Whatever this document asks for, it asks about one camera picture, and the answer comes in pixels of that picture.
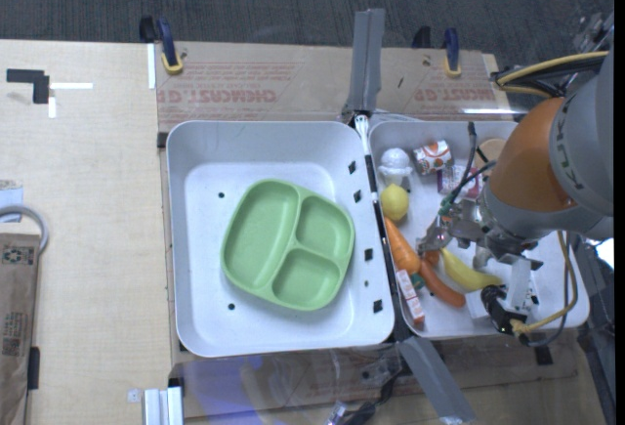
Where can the green divided plate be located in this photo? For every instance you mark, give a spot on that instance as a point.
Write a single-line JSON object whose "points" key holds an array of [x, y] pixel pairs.
{"points": [[263, 237]]}

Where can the black cylinder on white bracket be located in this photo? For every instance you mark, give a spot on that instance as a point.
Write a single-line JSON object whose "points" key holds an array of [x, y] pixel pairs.
{"points": [[500, 308]]}

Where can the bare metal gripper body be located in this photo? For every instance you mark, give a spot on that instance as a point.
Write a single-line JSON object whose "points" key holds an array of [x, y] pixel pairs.
{"points": [[471, 220]]}

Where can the brown cardboard board red print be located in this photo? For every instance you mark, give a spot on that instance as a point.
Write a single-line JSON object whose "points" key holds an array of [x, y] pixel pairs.
{"points": [[312, 86]]}

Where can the tan round biscuit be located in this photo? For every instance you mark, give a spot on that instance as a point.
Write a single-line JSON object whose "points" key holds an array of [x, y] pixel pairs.
{"points": [[490, 149]]}

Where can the yellow banana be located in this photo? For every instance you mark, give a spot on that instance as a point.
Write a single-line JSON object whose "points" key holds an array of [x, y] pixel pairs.
{"points": [[464, 274]]}

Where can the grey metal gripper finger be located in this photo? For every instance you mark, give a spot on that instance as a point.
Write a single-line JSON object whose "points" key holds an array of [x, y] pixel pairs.
{"points": [[429, 238], [481, 259]]}

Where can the white toy ice cream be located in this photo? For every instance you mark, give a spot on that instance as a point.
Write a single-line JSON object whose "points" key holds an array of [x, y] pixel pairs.
{"points": [[394, 164]]}

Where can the white and purple packet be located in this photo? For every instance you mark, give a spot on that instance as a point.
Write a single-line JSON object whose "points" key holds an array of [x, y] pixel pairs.
{"points": [[451, 179]]}

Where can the white can with orange print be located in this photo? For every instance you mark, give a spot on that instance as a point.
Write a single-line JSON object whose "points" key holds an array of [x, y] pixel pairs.
{"points": [[432, 158]]}

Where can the orange sausage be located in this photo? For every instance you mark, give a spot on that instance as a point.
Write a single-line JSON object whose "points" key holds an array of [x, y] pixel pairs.
{"points": [[442, 288]]}

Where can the orange carrot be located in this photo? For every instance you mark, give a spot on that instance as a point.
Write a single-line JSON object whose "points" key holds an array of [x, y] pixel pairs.
{"points": [[403, 249]]}

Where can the yellow lemon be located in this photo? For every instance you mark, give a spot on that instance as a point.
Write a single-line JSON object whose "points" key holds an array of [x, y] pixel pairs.
{"points": [[394, 202]]}

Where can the brown paper bag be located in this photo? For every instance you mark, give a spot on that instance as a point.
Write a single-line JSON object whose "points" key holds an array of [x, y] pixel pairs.
{"points": [[17, 315]]}

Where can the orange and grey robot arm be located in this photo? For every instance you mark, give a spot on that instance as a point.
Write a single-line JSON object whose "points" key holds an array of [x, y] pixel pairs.
{"points": [[527, 169]]}

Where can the orange and white small carton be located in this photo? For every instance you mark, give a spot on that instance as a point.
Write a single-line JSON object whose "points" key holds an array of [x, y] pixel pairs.
{"points": [[410, 298]]}

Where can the white plastic tray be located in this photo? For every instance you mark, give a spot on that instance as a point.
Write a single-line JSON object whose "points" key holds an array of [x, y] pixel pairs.
{"points": [[434, 320], [205, 237]]}

